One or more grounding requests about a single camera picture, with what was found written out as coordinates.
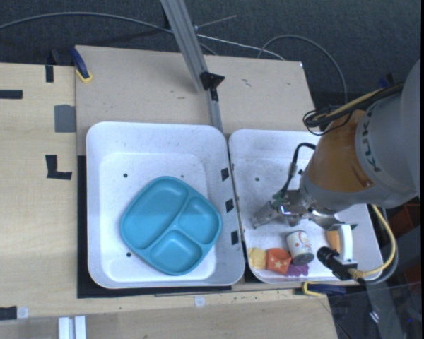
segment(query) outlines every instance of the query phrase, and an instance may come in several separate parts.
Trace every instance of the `white tray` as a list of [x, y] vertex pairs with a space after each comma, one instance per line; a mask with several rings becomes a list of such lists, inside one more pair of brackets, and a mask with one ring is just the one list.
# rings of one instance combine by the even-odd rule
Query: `white tray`
[[[301, 220], [298, 226], [289, 226], [287, 220], [274, 220], [254, 229], [251, 217], [284, 184], [289, 164], [297, 145], [301, 142], [317, 143], [317, 136], [308, 132], [262, 131], [242, 129], [234, 132], [229, 140], [232, 175], [240, 212], [243, 237], [247, 249], [258, 247], [267, 250], [279, 247], [287, 250], [285, 236], [296, 230], [306, 231], [313, 252], [327, 246], [325, 231], [308, 220]], [[298, 169], [304, 169], [312, 155], [312, 150], [303, 148], [298, 156]], [[289, 189], [298, 188], [300, 176], [296, 175]], [[353, 230], [353, 258], [358, 269], [369, 270], [382, 264], [382, 255], [370, 221], [366, 205], [354, 205], [336, 216], [349, 224], [358, 224]], [[309, 264], [308, 275], [283, 276], [268, 270], [251, 268], [253, 274], [265, 283], [313, 281], [337, 281], [331, 271], [317, 257]], [[375, 274], [368, 279], [376, 278]]]
[[[86, 137], [88, 270], [107, 288], [231, 285], [243, 275], [237, 208], [224, 135], [210, 126], [102, 122]], [[132, 198], [161, 176], [181, 179], [222, 217], [221, 234], [192, 272], [161, 273], [130, 252], [119, 220]]]

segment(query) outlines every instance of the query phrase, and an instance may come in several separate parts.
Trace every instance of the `orange object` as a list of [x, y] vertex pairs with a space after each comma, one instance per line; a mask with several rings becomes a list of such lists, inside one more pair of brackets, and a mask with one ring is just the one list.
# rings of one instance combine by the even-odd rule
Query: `orange object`
[[283, 249], [268, 249], [266, 257], [266, 269], [270, 271], [275, 271], [285, 275], [288, 271], [290, 262], [292, 261], [292, 256]]

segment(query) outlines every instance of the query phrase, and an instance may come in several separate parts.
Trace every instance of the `white can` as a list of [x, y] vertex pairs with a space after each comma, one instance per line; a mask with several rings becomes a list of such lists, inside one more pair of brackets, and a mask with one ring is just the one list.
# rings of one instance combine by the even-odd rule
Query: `white can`
[[294, 265], [305, 265], [314, 260], [310, 240], [305, 231], [289, 232], [285, 240]]

